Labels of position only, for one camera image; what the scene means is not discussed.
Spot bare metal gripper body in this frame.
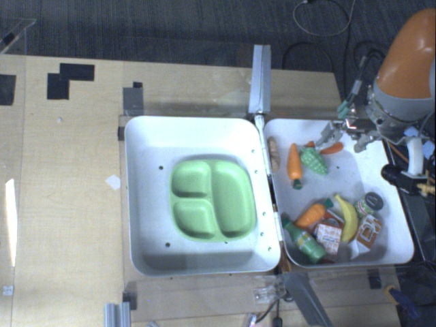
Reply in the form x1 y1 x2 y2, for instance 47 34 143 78
342 111 385 141

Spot small orange carrot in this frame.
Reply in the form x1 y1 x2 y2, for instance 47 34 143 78
319 141 345 156

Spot green grapes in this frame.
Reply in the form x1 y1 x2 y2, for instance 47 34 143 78
299 146 329 176

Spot white plastic tray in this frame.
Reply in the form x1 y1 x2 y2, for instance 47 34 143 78
263 118 416 270
123 115 282 278

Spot brown bread roll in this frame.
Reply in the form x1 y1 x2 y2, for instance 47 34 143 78
266 136 281 172

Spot green can with grey lid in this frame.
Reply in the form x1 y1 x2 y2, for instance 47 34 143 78
354 191 384 219

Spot thin black and white rod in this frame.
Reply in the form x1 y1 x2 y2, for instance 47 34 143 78
254 114 284 274

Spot yellow banana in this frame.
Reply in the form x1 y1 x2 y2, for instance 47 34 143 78
333 193 360 243

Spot orange and white packet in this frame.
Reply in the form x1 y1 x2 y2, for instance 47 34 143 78
354 214 383 251

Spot orange and white carton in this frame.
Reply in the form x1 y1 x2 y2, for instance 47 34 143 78
311 218 343 262

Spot green plastic bottle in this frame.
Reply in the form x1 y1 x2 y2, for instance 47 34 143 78
281 217 328 265

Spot green divided plate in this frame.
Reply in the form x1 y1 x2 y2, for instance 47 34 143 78
169 159 258 243

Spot black cylinder on white bracket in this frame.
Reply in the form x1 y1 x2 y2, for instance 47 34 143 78
380 136 431 197

